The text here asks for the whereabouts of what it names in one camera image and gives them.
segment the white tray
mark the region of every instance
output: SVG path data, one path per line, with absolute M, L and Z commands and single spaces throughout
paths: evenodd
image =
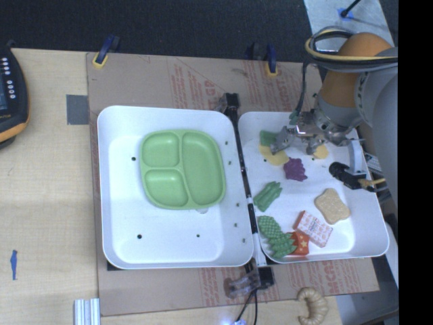
M 289 157 L 301 159 L 308 177 L 304 181 L 286 179 L 282 166 L 274 166 L 264 161 L 258 150 L 260 131 L 279 132 L 284 125 L 288 125 L 289 114 L 247 112 L 239 120 L 242 150 L 252 196 L 257 195 L 270 181 L 281 182 L 283 188 L 279 198 L 272 202 L 265 212 L 255 209 L 256 216 L 274 217 L 284 232 L 294 231 L 293 225 L 301 211 L 307 211 L 325 223 L 323 215 L 314 205 L 314 199 L 326 188 L 334 188 L 337 191 L 342 202 L 351 210 L 351 216 L 331 225 L 333 231 L 325 247 L 319 248 L 310 242 L 310 253 L 306 256 L 288 255 L 282 259 L 273 259 L 267 240 L 260 235 L 263 251 L 278 263 L 383 255 L 388 250 L 389 237 L 377 196 L 366 190 L 347 188 L 328 171 L 334 161 L 350 164 L 347 147 L 336 147 L 328 143 L 326 147 L 329 155 L 320 160 L 306 154 L 306 144 L 300 139 L 295 139 L 285 152 Z M 349 137 L 358 138 L 356 131 Z M 365 160 L 363 169 L 367 170 Z
M 165 129 L 195 129 L 219 145 L 226 190 L 202 210 L 155 207 L 141 184 L 139 145 Z M 250 218 L 231 121 L 215 111 L 110 106 L 97 119 L 102 237 L 107 260 L 122 269 L 223 267 L 247 263 Z

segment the black emergency controller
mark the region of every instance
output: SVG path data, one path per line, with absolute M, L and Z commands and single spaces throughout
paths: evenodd
M 0 149 L 10 145 L 30 118 L 30 97 L 10 47 L 0 47 Z

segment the cardboard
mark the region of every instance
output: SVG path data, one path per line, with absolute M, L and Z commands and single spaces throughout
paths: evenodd
M 109 266 L 102 250 L 96 119 L 111 105 L 213 110 L 224 93 L 239 94 L 240 115 L 248 111 L 291 112 L 302 89 L 302 64 L 279 62 L 278 75 L 271 77 L 266 62 L 256 60 L 110 53 L 106 65 L 96 69 L 92 65 L 94 56 L 87 54 L 87 76 L 101 314 L 244 303 L 244 297 L 230 299 L 224 289 L 227 281 L 244 276 L 244 267 L 119 270 Z M 313 107 L 320 86 L 319 71 L 309 66 L 304 110 Z M 304 286 L 314 286 L 325 296 L 379 290 L 371 259 L 291 263 L 271 268 L 275 284 L 259 293 L 259 302 L 295 299 Z

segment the toy bread slice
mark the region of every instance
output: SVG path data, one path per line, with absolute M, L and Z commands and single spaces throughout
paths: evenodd
M 316 197 L 314 203 L 329 224 L 335 224 L 350 215 L 350 209 L 341 201 L 333 188 L 326 189 L 322 195 Z

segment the black cord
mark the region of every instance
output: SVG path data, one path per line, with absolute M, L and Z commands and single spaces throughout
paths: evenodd
M 254 325 L 256 325 L 257 324 L 257 315 L 258 315 L 258 305 L 257 305 L 257 288 L 255 288 L 254 290 L 252 290 L 251 292 L 250 292 L 250 294 L 248 295 L 248 298 L 246 299 L 246 301 L 245 301 L 245 303 L 244 303 L 244 306 L 242 307 L 242 310 L 241 310 L 241 312 L 239 313 L 239 316 L 236 318 L 236 320 L 235 320 L 235 323 L 236 322 L 239 322 L 240 320 L 241 320 L 241 317 L 242 317 L 242 314 L 244 314 L 244 312 L 245 312 L 245 309 L 247 308 L 247 306 L 248 306 L 248 304 L 249 304 L 249 302 L 251 301 L 251 298 L 254 296 L 254 299 L 255 299 L 255 307 L 256 307 L 256 310 L 255 310 L 255 316 L 254 316 Z

